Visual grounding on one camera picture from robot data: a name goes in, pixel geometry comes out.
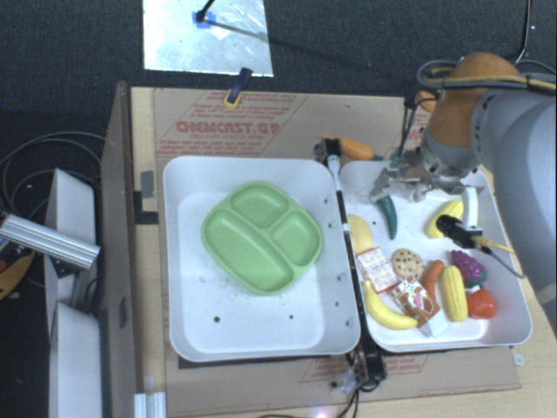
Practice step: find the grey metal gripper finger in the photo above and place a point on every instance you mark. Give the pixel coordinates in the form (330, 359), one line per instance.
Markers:
(421, 193)
(382, 185)

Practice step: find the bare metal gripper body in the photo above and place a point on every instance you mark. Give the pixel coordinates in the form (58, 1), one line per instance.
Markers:
(420, 170)

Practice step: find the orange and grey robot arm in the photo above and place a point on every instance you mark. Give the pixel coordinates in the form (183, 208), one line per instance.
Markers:
(513, 137)

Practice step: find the green chili pepper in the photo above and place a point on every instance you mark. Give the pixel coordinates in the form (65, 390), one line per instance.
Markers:
(390, 216)

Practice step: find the short yellow curved toy food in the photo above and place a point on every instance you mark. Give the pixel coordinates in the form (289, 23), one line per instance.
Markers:
(448, 211)

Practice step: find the white plastic tray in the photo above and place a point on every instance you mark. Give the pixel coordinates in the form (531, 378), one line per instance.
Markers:
(243, 320)
(409, 229)

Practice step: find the orange carrot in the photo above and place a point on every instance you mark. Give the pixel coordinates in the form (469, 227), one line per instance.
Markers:
(357, 148)

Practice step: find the pale yellow rounded toy food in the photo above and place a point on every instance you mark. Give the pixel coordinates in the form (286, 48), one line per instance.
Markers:
(360, 233)

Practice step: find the thin black and white rod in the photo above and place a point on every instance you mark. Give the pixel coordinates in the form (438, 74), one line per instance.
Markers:
(348, 233)

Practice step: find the brown chocolate chip biscuit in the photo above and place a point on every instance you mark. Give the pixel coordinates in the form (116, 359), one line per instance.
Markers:
(407, 263)

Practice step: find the orange sausage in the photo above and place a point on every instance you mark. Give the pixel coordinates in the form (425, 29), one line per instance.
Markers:
(433, 277)

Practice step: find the orange and white carton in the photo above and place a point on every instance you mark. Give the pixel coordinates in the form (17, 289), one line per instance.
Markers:
(377, 270)

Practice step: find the purple grapes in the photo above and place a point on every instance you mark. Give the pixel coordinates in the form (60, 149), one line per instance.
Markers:
(467, 266)

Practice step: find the yellow corn cob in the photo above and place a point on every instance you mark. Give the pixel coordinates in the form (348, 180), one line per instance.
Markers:
(453, 294)

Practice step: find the brown and white carton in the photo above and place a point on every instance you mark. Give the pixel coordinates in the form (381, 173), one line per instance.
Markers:
(415, 303)

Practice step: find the yellow banana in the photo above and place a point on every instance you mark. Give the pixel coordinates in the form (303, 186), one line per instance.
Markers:
(385, 314)

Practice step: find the red tomato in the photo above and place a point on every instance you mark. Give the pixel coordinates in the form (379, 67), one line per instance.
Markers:
(482, 305)

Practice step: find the green divided plate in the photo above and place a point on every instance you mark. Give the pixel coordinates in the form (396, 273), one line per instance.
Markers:
(261, 237)

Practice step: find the brown cardboard board red print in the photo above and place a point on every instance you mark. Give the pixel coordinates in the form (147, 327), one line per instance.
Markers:
(243, 120)

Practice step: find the black cylinder on white bracket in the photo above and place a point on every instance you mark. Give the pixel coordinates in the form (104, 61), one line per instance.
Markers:
(457, 229)

